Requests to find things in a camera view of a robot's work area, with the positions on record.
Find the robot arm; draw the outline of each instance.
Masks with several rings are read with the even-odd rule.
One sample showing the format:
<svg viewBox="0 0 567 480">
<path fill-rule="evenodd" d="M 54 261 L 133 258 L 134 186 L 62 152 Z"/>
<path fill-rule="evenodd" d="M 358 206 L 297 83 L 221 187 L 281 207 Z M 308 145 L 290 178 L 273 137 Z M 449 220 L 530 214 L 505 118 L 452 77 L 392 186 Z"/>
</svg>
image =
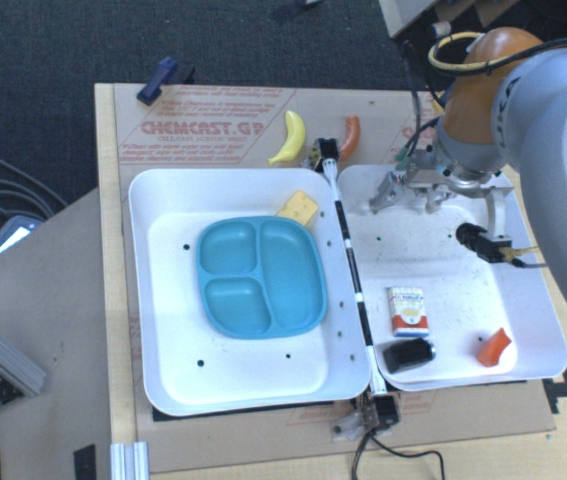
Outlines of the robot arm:
<svg viewBox="0 0 567 480">
<path fill-rule="evenodd" d="M 458 67 L 499 66 L 495 59 L 530 49 L 538 53 L 457 78 L 434 146 L 455 192 L 505 164 L 520 174 L 532 231 L 567 302 L 567 46 L 543 49 L 525 31 L 500 28 L 481 35 Z"/>
</svg>

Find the dark carpet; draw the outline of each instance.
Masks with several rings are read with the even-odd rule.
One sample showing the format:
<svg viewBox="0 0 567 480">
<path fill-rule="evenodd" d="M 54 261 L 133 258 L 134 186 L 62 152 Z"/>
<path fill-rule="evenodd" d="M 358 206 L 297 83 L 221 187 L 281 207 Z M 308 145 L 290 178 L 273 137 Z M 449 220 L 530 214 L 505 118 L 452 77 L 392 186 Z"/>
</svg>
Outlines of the dark carpet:
<svg viewBox="0 0 567 480">
<path fill-rule="evenodd" d="M 294 1 L 0 0 L 0 158 L 75 201 L 97 186 L 94 84 L 145 83 L 166 56 L 202 85 L 408 90 L 410 41 L 426 88 L 433 11 L 391 39 L 378 0 Z M 453 25 L 482 30 L 472 9 Z M 565 37 L 567 0 L 522 0 L 498 25 Z M 0 179 L 39 191 L 4 166 Z"/>
</svg>

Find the gray cable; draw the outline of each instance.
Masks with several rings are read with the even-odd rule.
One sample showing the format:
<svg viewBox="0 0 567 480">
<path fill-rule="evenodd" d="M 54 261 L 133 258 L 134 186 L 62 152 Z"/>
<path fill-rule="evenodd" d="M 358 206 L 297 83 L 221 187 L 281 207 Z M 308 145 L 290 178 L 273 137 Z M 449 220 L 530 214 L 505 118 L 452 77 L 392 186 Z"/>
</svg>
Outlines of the gray cable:
<svg viewBox="0 0 567 480">
<path fill-rule="evenodd" d="M 16 188 L 17 190 L 22 190 L 23 192 L 28 194 L 33 199 L 36 199 L 39 202 L 39 204 L 47 210 L 47 214 L 54 215 L 54 211 L 52 210 L 50 205 L 47 204 L 47 202 L 45 202 L 45 200 L 41 196 L 39 196 L 36 192 L 34 192 L 33 190 L 30 190 L 29 188 L 21 185 L 20 183 L 16 183 L 16 182 L 13 182 L 13 181 L 7 181 L 7 180 L 1 180 L 1 179 L 0 179 L 0 185 Z"/>
<path fill-rule="evenodd" d="M 9 164 L 8 162 L 1 160 L 0 159 L 0 166 L 4 167 L 5 169 L 8 169 L 9 171 L 12 171 L 15 174 L 18 174 L 19 176 L 25 178 L 26 180 L 28 180 L 30 183 L 33 183 L 34 185 L 36 185 L 37 187 L 39 187 L 41 190 L 47 192 L 50 196 L 52 196 L 56 201 L 58 201 L 64 208 L 68 205 L 67 201 L 65 201 L 61 196 L 59 196 L 56 192 L 54 192 L 52 189 L 50 189 L 49 187 L 47 187 L 46 185 L 44 185 L 43 183 L 41 183 L 39 180 L 37 180 L 36 178 L 33 178 L 32 176 L 30 176 L 29 174 L 21 171 L 18 167 L 14 167 L 12 164 Z"/>
<path fill-rule="evenodd" d="M 35 206 L 47 218 L 52 217 L 52 215 L 53 215 L 53 214 L 49 214 L 44 207 L 41 207 L 41 205 L 39 204 L 39 202 L 36 199 L 34 199 L 34 198 L 32 198 L 32 197 L 30 197 L 26 194 L 22 194 L 20 192 L 15 192 L 13 190 L 0 190 L 0 196 L 10 196 L 10 197 L 14 197 L 14 198 L 17 198 L 17 199 L 23 199 L 24 201 L 27 201 L 30 204 L 32 204 L 33 206 Z"/>
<path fill-rule="evenodd" d="M 23 217 L 30 217 L 36 220 L 41 220 L 41 216 L 38 213 L 33 213 L 23 210 L 6 210 L 5 208 L 1 208 L 1 207 L 0 207 L 0 215 L 5 217 L 6 219 L 10 219 L 11 217 L 16 217 L 16 216 L 23 216 Z"/>
</svg>

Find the black clip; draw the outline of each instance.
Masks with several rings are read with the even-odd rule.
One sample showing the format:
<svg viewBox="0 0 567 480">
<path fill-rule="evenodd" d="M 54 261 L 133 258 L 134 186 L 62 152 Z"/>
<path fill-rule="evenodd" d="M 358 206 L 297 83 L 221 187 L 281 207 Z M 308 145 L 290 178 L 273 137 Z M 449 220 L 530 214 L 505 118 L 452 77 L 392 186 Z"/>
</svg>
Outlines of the black clip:
<svg viewBox="0 0 567 480">
<path fill-rule="evenodd" d="M 159 62 L 150 81 L 136 95 L 137 99 L 148 106 L 154 103 L 161 95 L 161 85 L 170 82 L 178 67 L 179 63 L 176 60 L 172 57 L 165 57 Z"/>
<path fill-rule="evenodd" d="M 316 139 L 303 166 L 322 173 L 323 160 L 326 158 L 339 159 L 339 147 L 336 139 Z"/>
</svg>

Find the small box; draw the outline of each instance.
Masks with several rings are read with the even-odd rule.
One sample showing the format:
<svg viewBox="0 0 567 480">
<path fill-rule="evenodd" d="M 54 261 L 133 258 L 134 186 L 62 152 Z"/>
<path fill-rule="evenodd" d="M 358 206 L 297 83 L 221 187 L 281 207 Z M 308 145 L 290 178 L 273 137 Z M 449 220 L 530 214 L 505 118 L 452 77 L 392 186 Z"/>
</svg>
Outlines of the small box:
<svg viewBox="0 0 567 480">
<path fill-rule="evenodd" d="M 422 338 L 429 335 L 423 290 L 400 286 L 388 288 L 387 292 L 394 336 Z"/>
</svg>

